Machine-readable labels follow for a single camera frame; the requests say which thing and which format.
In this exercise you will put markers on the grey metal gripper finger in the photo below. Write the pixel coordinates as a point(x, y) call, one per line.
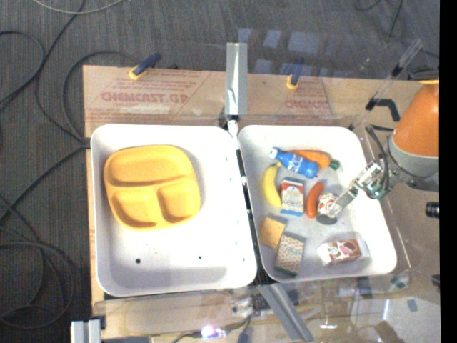
point(345, 199)

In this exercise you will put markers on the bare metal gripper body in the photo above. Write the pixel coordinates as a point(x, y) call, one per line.
point(371, 179)

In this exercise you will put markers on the small red and white can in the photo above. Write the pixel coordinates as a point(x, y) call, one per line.
point(325, 203)

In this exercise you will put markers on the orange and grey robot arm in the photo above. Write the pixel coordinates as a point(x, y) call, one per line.
point(417, 127)

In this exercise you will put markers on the red sausage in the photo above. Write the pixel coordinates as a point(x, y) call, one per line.
point(314, 200)

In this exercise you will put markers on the white plastic tray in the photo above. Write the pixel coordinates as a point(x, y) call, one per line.
point(171, 256)
point(360, 227)

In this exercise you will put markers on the orange carrot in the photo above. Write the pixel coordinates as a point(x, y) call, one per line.
point(316, 157)

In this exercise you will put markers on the brown and white carton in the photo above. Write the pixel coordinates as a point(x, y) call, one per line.
point(342, 251)

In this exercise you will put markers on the white and blue carton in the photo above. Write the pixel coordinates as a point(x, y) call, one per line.
point(292, 197)

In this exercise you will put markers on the blue bottle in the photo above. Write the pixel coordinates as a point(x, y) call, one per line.
point(298, 163)

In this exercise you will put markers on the yellow banana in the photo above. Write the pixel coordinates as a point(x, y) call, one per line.
point(270, 188)

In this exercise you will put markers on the patterned packet with green edge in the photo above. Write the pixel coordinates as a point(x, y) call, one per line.
point(290, 254)

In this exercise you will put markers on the yellow biscuit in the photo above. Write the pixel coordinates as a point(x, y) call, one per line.
point(272, 232)

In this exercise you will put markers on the yellow divided plate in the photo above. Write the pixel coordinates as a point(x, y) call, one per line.
point(150, 188)

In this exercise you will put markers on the brown cardboard board, red print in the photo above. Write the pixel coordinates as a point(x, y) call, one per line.
point(150, 98)

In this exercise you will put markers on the black cylinder on white bracket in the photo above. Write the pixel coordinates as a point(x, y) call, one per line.
point(432, 209)

